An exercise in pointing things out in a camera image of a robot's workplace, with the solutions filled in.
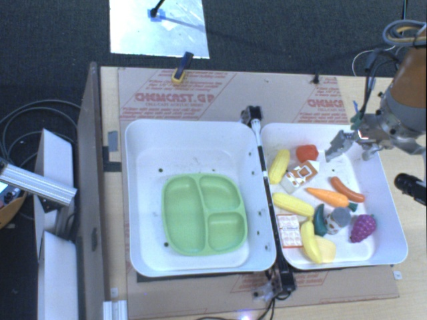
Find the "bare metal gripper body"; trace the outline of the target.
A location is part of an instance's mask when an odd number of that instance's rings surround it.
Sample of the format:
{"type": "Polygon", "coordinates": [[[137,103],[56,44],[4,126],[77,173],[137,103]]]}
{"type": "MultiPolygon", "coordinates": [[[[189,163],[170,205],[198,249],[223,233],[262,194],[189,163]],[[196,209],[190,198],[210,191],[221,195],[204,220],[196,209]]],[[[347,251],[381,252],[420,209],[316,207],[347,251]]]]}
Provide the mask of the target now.
{"type": "Polygon", "coordinates": [[[361,146],[376,143],[384,149],[397,148],[409,155],[426,152],[426,147],[416,142],[421,132],[408,128],[391,114],[357,113],[350,119],[350,123],[355,142],[361,146]]]}

